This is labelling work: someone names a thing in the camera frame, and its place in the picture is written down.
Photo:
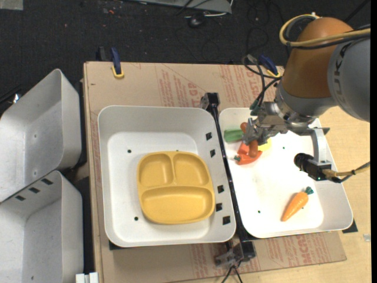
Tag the thin black rod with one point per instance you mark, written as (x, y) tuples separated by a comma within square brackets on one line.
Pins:
[(228, 169)]

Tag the orange carrot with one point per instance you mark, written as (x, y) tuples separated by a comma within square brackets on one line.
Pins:
[(294, 205)]

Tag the yellow toy block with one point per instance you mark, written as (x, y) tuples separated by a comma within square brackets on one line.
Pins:
[(266, 146)]

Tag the yellow divided plate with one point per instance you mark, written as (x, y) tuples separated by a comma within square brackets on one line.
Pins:
[(176, 199)]

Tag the green toy vegetable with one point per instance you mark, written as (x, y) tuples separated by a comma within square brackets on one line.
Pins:
[(232, 135)]

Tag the red-orange pepper, green stalk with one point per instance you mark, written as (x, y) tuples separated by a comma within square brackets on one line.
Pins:
[(246, 159)]

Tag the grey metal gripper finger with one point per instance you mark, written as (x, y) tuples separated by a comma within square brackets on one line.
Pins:
[(263, 137), (248, 131)]

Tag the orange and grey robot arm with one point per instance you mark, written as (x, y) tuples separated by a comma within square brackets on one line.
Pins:
[(312, 69)]

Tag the white plastic tray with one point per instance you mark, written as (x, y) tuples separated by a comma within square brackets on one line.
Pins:
[(265, 187), (123, 187)]

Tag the brown cardboard board, red print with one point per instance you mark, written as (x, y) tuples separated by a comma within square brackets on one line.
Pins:
[(176, 81)]

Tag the black cylinder on white bracket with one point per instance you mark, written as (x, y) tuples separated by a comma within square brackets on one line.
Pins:
[(312, 164)]

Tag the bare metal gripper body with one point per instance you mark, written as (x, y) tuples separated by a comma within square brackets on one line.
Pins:
[(272, 116)]

